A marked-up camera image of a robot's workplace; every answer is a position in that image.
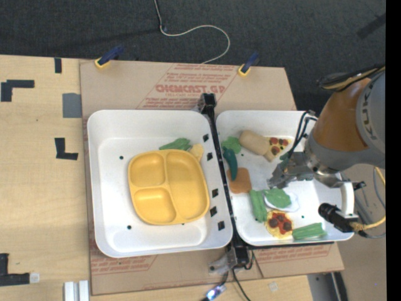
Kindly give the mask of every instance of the divided yellow plate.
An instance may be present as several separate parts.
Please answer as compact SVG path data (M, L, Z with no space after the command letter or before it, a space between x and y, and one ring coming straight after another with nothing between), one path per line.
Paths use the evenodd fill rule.
M128 166L131 200L146 223L171 225L195 221L209 209L203 170L189 152L155 150L135 156Z

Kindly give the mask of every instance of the white cable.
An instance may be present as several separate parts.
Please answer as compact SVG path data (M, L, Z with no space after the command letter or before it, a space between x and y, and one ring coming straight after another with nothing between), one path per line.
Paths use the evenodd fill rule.
M226 50L221 55L219 55L219 56L217 56L215 58L209 59L209 60L207 60L207 61L205 61L203 63L209 63L211 61L219 59L219 58L223 57L228 52L228 50L230 48L230 45L231 45L230 37L228 36L228 34L223 29L221 29L221 28L219 28L217 26L213 26L212 24L203 24L201 26L197 26L197 27L192 28L190 30L184 31L183 33L175 33L175 34L166 33L162 28L162 16L160 15L159 7L157 6L157 0L153 0L153 1L154 1L156 12L157 12L157 17L159 18L159 23L160 23L159 30L160 30L160 32L162 34L164 34L167 37L183 36L183 35L185 35L187 33L190 33L191 31L194 31L194 30L200 29L200 28L214 28L214 29L217 29L217 30L221 31L224 34L224 36L226 36L226 38L227 38L227 48L226 48Z

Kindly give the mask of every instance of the black fabric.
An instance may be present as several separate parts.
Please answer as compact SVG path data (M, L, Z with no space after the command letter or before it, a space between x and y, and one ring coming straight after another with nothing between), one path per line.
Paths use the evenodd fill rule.
M285 67L298 109L320 112L316 80L385 62L386 0L158 0L169 33L225 30L216 64ZM168 38L153 0L0 0L0 54L201 63L226 49L218 30Z

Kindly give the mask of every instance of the yellow cable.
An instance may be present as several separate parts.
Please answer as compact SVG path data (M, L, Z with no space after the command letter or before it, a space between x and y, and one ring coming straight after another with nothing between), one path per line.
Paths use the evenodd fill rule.
M386 187L386 180L381 172L381 170L375 166L375 170L377 172L377 174L379 175L380 179L383 182L384 188ZM386 216L383 216L383 218L380 221L377 221L376 223L372 223L372 224L361 224L358 222L351 222L350 225L352 226L352 228L355 231L364 231L364 230L368 230L370 228L375 228L376 226L384 223L386 221Z

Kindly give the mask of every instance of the toy cucumber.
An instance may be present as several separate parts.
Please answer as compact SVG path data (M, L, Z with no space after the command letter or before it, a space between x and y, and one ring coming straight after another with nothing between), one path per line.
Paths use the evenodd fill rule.
M256 218L256 221L263 223L268 219L268 212L264 207L263 195L259 191L250 190L249 196L252 202L252 212Z
M231 179L235 181L238 172L236 153L232 149L226 147L223 147L223 151L223 157L226 159L228 166L230 167Z
M327 232L321 227L321 223L313 223L301 228L293 229L293 238L302 240L304 238L312 238L314 236L325 235Z
M159 149L181 149L183 151L187 151L190 148L189 145L190 140L186 138L178 138L175 141L165 144L163 146L160 146Z

